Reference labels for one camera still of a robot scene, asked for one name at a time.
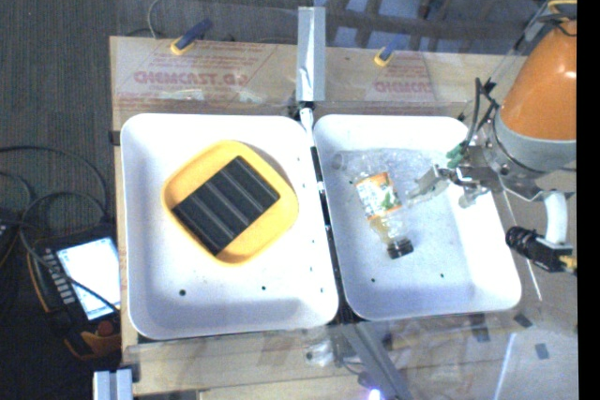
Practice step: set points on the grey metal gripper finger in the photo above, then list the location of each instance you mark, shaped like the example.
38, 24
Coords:
472, 196
429, 185

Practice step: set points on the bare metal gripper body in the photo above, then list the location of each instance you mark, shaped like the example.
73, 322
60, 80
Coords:
485, 173

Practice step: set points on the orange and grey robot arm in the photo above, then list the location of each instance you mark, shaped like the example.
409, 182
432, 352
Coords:
539, 98

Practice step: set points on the crumpled clear plastic bottle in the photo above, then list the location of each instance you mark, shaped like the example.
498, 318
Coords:
389, 161

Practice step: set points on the clear bottle with orange label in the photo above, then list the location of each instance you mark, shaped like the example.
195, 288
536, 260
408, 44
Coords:
377, 197

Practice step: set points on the white plastic tray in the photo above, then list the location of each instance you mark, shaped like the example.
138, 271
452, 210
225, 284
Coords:
154, 276
450, 257

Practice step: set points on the black ribbed square block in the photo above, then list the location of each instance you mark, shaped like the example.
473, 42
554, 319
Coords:
225, 203

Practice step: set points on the yellow plate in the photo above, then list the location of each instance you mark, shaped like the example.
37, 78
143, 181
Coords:
187, 182

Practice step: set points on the brown cardboard board red print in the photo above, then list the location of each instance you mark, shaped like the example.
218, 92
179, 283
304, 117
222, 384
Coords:
206, 75

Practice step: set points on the black cylinder on white bracket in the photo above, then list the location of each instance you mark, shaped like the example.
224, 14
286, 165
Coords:
534, 244

